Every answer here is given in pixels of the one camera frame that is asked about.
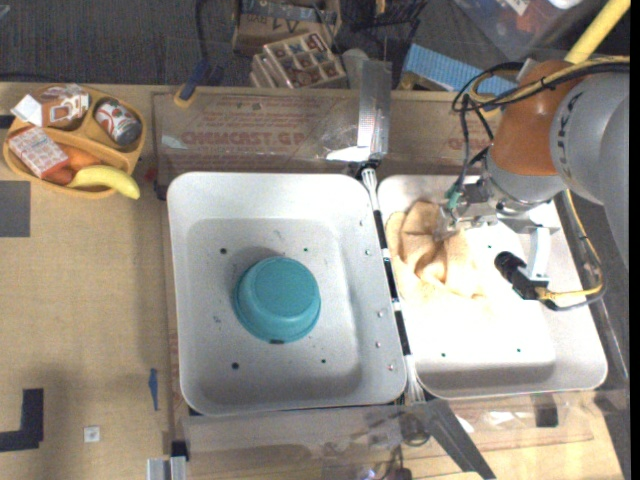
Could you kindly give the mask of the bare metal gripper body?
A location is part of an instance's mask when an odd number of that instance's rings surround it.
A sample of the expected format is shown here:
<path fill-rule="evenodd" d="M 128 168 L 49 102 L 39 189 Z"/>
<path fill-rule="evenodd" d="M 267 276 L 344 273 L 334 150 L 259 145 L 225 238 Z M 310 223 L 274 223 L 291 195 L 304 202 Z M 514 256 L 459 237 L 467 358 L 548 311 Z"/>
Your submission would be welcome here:
<path fill-rule="evenodd" d="M 526 202 L 490 175 L 459 175 L 448 190 L 448 228 L 470 229 L 498 222 L 526 228 Z"/>

